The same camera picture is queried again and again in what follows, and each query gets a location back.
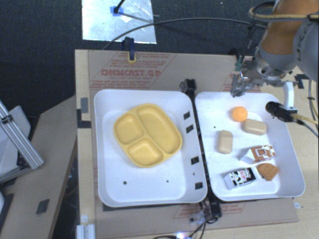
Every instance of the cable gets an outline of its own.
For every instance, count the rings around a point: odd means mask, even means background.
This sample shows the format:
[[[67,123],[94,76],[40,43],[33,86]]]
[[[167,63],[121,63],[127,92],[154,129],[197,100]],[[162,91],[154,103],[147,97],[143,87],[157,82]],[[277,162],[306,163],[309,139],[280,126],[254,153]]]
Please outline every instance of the cable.
[[[203,237],[203,235],[204,235],[204,232],[205,232],[205,228],[206,228],[206,222],[204,223],[203,230],[202,230],[202,232],[201,232],[201,234],[200,234],[199,239],[202,239],[202,237]]]
[[[304,117],[304,116],[302,116],[302,115],[300,115],[300,114],[290,114],[290,116],[291,116],[292,118],[294,118],[295,120],[306,120],[306,121],[309,121],[309,122],[311,122],[311,123],[313,123],[313,124],[318,125],[318,121],[315,121],[315,120],[313,120],[313,119],[309,119],[309,118]]]
[[[168,238],[168,239],[176,239],[176,236],[159,236],[159,237],[154,237],[153,239],[160,239],[160,238]]]
[[[259,8],[270,8],[275,5],[275,2],[264,2],[255,7],[252,7],[248,11],[248,15],[254,20],[264,22],[274,21],[305,21],[305,20],[319,20],[317,14],[279,14],[279,15],[264,15],[255,13]]]
[[[206,222],[204,222],[203,224],[201,224],[193,233],[191,233],[188,237],[192,238],[192,236],[194,234],[196,234],[204,225],[206,224]]]
[[[127,34],[129,34],[131,32],[134,32],[136,30],[139,30],[141,28],[148,27],[148,26],[153,26],[153,25],[160,25],[160,24],[179,22],[179,21],[190,21],[190,20],[219,20],[219,21],[228,21],[228,22],[235,22],[235,23],[250,25],[250,22],[247,22],[247,21],[229,19],[229,18],[214,18],[214,17],[176,18],[176,19],[164,20],[164,21],[159,21],[159,22],[153,22],[153,23],[145,24],[145,25],[142,25],[142,26],[135,27],[135,28],[133,28],[131,30],[128,30],[125,33],[115,37],[112,41],[110,41],[107,45],[105,45],[102,50],[105,50],[113,42],[115,42],[116,40],[120,39],[121,37],[123,37],[123,36],[125,36],[125,35],[127,35]]]
[[[309,106],[311,115],[313,116],[313,119],[316,120],[316,117],[318,119],[318,113],[315,109],[314,105],[314,98],[312,97],[312,80],[309,79],[309,85],[308,85],[308,99],[309,99]]]
[[[218,218],[213,219],[212,221],[210,221],[212,218],[210,218],[208,221],[206,221],[206,223],[208,224],[214,224],[217,222]]]
[[[304,125],[306,128],[308,128],[312,133],[314,133],[314,135],[316,136],[316,137],[318,137],[318,134],[310,127],[310,126],[308,126],[306,123],[304,123],[303,121],[301,121],[301,120],[298,120],[298,121],[296,121],[296,123],[297,124],[299,124],[299,125]]]
[[[247,35],[247,39],[246,39],[246,43],[245,43],[245,48],[244,48],[243,54],[241,55],[241,60],[240,60],[241,63],[243,63],[244,58],[245,58],[246,53],[247,53],[247,50],[250,47],[250,42],[252,40],[251,38],[252,38],[252,35],[255,32],[255,30],[256,30],[256,21],[253,20],[248,27],[248,35]]]

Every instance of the beige soap bar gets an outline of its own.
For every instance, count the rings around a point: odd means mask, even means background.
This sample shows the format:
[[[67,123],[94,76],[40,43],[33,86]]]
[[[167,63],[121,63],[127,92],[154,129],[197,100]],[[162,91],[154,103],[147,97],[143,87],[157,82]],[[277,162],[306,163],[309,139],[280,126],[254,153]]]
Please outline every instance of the beige soap bar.
[[[229,131],[223,130],[218,135],[217,151],[228,154],[233,149],[233,134]]]
[[[267,125],[262,121],[246,119],[244,122],[244,131],[247,133],[263,135],[267,132]]]

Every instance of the white tray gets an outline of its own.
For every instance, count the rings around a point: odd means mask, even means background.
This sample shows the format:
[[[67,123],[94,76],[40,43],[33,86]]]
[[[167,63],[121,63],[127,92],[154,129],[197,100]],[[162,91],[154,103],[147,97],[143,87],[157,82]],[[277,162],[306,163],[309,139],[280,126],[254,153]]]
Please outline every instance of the white tray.
[[[178,153],[152,168],[140,168],[122,151],[113,134],[115,120],[145,103],[161,107],[180,131]],[[198,203],[207,194],[197,130],[190,99],[175,91],[101,90],[94,98],[98,189],[111,207]],[[193,125],[189,133],[186,128]],[[192,165],[191,159],[198,157]]]
[[[305,190],[305,181],[284,122],[273,119],[266,111],[267,102],[278,100],[264,93],[246,93],[233,98],[229,93],[203,92],[196,97],[195,103],[203,138],[211,186],[214,194],[224,201],[242,201],[265,198],[296,197]],[[248,118],[260,120],[267,124],[265,135],[258,136],[243,131],[242,123],[231,119],[231,110],[243,106],[248,111]],[[233,150],[230,154],[217,152],[217,137],[221,130],[233,133]],[[250,147],[270,144],[276,156],[268,161],[279,168],[279,173],[272,181],[264,179],[248,185],[229,190],[223,177],[249,165],[239,158]]]

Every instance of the black clip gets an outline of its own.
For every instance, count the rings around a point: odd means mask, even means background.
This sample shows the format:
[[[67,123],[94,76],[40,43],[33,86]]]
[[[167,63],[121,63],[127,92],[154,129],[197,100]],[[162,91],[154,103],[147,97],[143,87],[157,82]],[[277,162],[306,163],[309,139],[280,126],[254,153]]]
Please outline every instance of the black clip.
[[[128,61],[130,64],[134,64],[136,62],[134,38],[125,37],[124,41],[122,41],[121,50],[129,51]]]
[[[8,116],[5,116],[4,118],[1,118],[0,123],[7,124],[7,123],[9,123],[11,120],[13,120],[12,115],[8,115]]]

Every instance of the dark carpet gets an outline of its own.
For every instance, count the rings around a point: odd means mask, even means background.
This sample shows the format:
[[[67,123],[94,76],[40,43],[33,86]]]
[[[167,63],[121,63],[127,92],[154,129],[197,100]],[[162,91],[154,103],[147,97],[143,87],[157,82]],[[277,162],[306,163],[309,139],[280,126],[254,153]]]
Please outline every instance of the dark carpet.
[[[160,15],[155,21],[250,21],[248,9],[264,1],[273,0],[152,0],[152,6]],[[8,109],[21,105],[34,116],[75,94],[74,50],[105,45],[82,40],[81,20],[81,0],[0,0],[0,100]],[[170,23],[155,29],[158,43],[138,44],[137,51],[228,54],[235,48],[240,53],[247,34],[246,25],[221,21]],[[261,34],[256,31],[255,45]]]

